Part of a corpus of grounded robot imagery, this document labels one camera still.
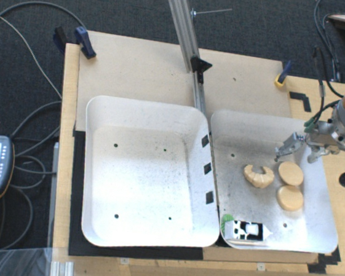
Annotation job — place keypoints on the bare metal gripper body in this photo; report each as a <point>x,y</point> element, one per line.
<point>325,136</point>

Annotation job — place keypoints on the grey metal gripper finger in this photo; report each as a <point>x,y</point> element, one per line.
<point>290,144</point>
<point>315,155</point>

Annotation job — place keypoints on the beige round biscuit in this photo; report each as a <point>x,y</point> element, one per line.
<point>290,197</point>
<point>291,173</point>

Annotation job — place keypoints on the beige toy croissant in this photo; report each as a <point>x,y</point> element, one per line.
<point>257,178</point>

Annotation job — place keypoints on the white plastic tray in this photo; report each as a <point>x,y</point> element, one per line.
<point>245,204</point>
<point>143,177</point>

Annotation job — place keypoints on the black and white milk carton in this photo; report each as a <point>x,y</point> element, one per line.
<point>247,231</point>

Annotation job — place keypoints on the pale wood board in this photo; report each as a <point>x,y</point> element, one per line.
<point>142,75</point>

